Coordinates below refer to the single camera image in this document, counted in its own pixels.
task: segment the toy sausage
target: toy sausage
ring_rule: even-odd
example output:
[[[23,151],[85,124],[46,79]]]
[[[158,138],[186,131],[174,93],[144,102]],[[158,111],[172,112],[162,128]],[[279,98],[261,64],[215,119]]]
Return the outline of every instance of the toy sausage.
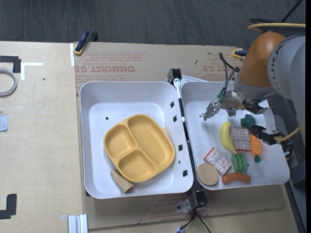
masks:
[[[245,183],[251,182],[251,177],[244,173],[228,173],[222,176],[222,182],[228,184],[232,181],[243,181]]]

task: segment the toy banana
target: toy banana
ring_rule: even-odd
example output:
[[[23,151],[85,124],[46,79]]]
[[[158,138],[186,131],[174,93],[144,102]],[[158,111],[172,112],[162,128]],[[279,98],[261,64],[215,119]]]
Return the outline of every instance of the toy banana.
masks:
[[[233,147],[233,143],[231,141],[230,138],[230,122],[227,121],[225,123],[222,124],[222,126],[220,127],[220,140],[222,142],[222,145],[232,151],[234,154],[236,154],[236,150]]]

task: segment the cork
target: cork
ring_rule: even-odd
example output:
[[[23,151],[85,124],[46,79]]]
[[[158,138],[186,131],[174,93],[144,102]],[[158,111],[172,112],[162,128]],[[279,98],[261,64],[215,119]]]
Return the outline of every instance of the cork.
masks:
[[[120,188],[122,193],[126,193],[132,187],[134,187],[134,185],[131,182],[129,182],[127,179],[125,179],[121,174],[119,174],[115,170],[111,170],[110,174],[111,174],[113,180],[116,182],[116,184]]]

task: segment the yellow cable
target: yellow cable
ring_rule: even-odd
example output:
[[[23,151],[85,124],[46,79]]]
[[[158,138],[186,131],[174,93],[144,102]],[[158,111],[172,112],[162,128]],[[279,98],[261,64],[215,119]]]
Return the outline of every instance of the yellow cable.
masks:
[[[288,138],[292,137],[294,134],[296,134],[301,129],[301,126],[299,126],[297,129],[295,129],[293,132],[291,132],[288,136],[282,137],[282,136],[276,136],[273,139],[277,143],[281,143],[283,141],[286,141]]]
[[[299,24],[299,23],[268,22],[268,23],[257,23],[257,24],[249,25],[248,29],[262,32],[263,30],[259,29],[262,27],[306,28],[306,25],[305,24]]]

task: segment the gray ring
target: gray ring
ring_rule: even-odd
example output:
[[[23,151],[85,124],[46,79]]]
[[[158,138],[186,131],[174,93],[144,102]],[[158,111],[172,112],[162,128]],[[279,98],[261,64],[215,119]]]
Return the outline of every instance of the gray ring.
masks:
[[[0,92],[0,97],[6,97],[6,96],[11,95],[15,91],[15,89],[17,87],[17,79],[16,79],[14,73],[12,73],[12,72],[10,72],[10,71],[8,71],[6,69],[1,69],[0,68],[0,73],[5,73],[5,74],[11,76],[13,81],[14,81],[14,84],[13,84],[13,86],[12,86],[12,88],[10,90],[8,90],[6,92]]]

